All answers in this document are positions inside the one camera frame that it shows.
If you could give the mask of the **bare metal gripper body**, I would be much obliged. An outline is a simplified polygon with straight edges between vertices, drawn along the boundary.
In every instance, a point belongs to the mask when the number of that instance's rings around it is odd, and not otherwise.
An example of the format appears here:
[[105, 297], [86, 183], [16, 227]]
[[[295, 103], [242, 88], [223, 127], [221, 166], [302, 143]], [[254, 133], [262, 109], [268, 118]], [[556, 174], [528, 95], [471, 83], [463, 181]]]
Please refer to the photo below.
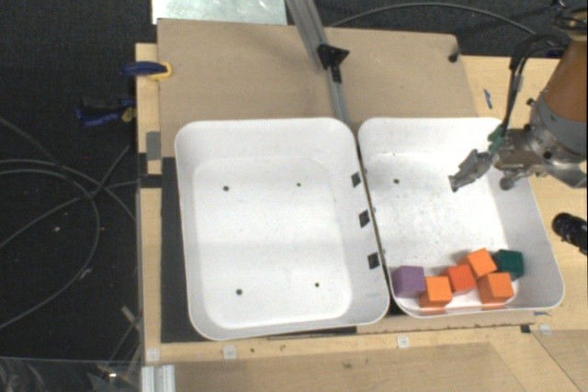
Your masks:
[[507, 191], [529, 176], [552, 176], [574, 188], [587, 187], [581, 168], [586, 157], [568, 149], [548, 131], [534, 127], [508, 129], [492, 142], [492, 164], [503, 173], [500, 187]]

